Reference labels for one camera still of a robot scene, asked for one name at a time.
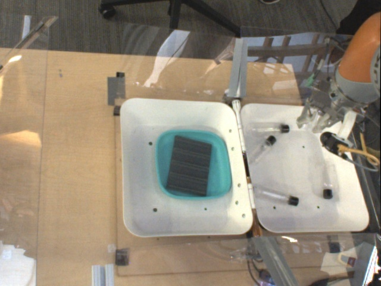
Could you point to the black cylinder on white bracket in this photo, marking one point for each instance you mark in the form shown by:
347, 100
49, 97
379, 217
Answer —
329, 140

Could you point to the white plastic tray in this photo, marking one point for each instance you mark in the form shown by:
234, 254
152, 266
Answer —
140, 174
297, 171

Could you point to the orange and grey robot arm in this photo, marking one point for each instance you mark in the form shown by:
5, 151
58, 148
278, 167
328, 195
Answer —
358, 58

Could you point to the teal bowl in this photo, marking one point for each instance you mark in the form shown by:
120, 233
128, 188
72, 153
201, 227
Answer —
221, 165

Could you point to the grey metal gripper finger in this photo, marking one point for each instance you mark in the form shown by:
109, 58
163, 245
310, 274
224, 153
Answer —
306, 116
321, 122

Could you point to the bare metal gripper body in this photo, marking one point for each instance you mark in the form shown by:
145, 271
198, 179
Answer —
324, 98

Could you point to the clear tube with black cap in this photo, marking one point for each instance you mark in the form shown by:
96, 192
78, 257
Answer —
270, 140
293, 200
327, 193
284, 128

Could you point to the dark grey ribbed block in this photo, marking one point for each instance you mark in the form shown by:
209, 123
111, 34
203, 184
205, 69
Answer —
189, 165

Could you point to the black office chair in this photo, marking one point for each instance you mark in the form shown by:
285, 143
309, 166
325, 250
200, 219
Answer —
178, 1

